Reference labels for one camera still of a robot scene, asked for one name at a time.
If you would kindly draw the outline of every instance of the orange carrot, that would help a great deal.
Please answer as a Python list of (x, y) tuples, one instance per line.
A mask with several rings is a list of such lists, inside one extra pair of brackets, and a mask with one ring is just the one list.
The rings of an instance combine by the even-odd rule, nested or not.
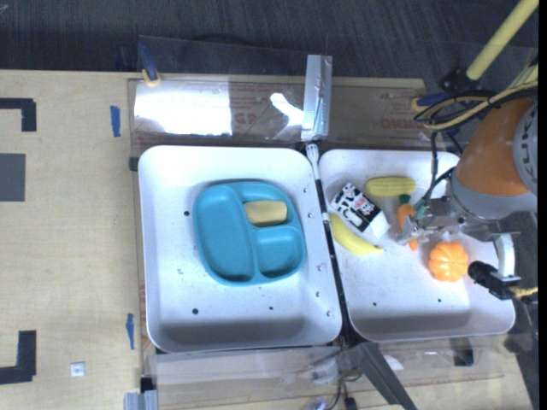
[[(407, 216), (413, 216), (416, 214), (416, 212), (412, 208), (412, 205), (409, 204), (409, 200), (409, 195), (399, 196), (399, 201), (401, 202), (401, 205), (399, 206), (399, 208), (397, 208), (397, 221), (399, 222), (399, 227), (401, 229), (403, 229), (403, 225), (405, 220), (407, 219)], [(409, 246), (412, 251), (415, 252), (418, 249), (418, 240), (413, 238), (409, 241)]]

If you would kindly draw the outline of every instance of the divided blue plate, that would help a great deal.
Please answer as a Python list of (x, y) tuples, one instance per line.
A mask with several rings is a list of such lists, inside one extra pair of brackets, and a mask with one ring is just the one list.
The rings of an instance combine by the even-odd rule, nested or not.
[[(244, 203), (274, 200), (287, 206), (280, 225), (249, 222)], [(223, 284), (265, 284), (297, 272), (306, 259), (306, 243), (297, 210), (280, 188), (259, 181), (212, 185), (193, 206), (197, 250), (208, 274)]]

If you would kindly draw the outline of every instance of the yellow corn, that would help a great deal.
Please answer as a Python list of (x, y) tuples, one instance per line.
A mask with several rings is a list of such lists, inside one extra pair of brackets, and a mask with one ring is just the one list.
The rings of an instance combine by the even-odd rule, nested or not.
[(410, 195), (415, 190), (416, 182), (405, 176), (383, 176), (365, 184), (365, 194), (374, 196)]

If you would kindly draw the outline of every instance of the wooden table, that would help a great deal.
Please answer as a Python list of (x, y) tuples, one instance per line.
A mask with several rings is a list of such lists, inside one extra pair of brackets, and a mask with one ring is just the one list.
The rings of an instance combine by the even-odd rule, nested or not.
[[(0, 110), (0, 153), (26, 155), (24, 202), (0, 202), (0, 367), (37, 332), (32, 382), (0, 385), (0, 409), (116, 409), (142, 372), (127, 81), (133, 73), (1, 71), (0, 97), (30, 97), (38, 129)], [(115, 138), (110, 107), (121, 112)], [(135, 348), (126, 319), (132, 314)], [(71, 364), (85, 375), (71, 376)], [(418, 408), (531, 408), (515, 357), (504, 377), (411, 387)], [(381, 406), (375, 391), (356, 395)], [(301, 408), (306, 399), (227, 409)]]

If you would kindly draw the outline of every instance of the toy sink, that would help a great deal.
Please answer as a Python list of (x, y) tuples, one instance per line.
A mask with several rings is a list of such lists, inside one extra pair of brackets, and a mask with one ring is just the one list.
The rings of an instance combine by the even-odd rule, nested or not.
[[(328, 200), (345, 181), (363, 187), (368, 179), (397, 175), (416, 181), (417, 200), (431, 180), (430, 160), (431, 154), (423, 151), (329, 150), (319, 162), (325, 197)], [(443, 172), (457, 157), (439, 153), (438, 161)], [(147, 326), (159, 349), (310, 346), (338, 336), (338, 292), (312, 167), (305, 156), (293, 149), (156, 146), (141, 156), (138, 176)], [(306, 254), (302, 265), (284, 278), (233, 286), (212, 278), (203, 264), (192, 212), (207, 189), (255, 181), (290, 198)], [(397, 199), (376, 203), (395, 226)], [(379, 255), (359, 257), (334, 243), (350, 322), (358, 334), (386, 342), (510, 329), (515, 320), (511, 302), (499, 301), (467, 275), (456, 283), (432, 277), (426, 263), (436, 239), (413, 253), (395, 242), (395, 234), (391, 228), (379, 240), (385, 249)], [(496, 265), (492, 243), (463, 235), (453, 239), (463, 243), (470, 259)]]

